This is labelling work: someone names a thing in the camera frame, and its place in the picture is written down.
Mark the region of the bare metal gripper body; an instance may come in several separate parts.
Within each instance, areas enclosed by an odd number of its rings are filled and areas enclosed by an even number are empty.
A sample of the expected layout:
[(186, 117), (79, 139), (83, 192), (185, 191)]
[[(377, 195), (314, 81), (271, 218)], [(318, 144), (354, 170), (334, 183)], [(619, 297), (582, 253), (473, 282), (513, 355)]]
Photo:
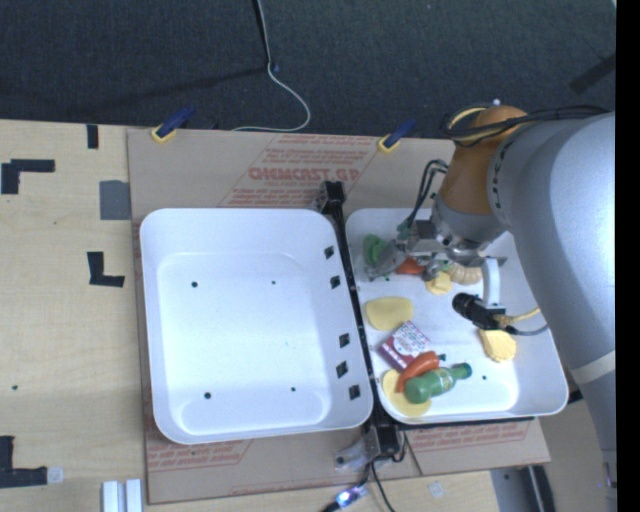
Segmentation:
[(464, 267), (480, 267), (483, 251), (506, 228), (495, 219), (414, 219), (399, 225), (399, 246), (422, 260), (448, 260)]

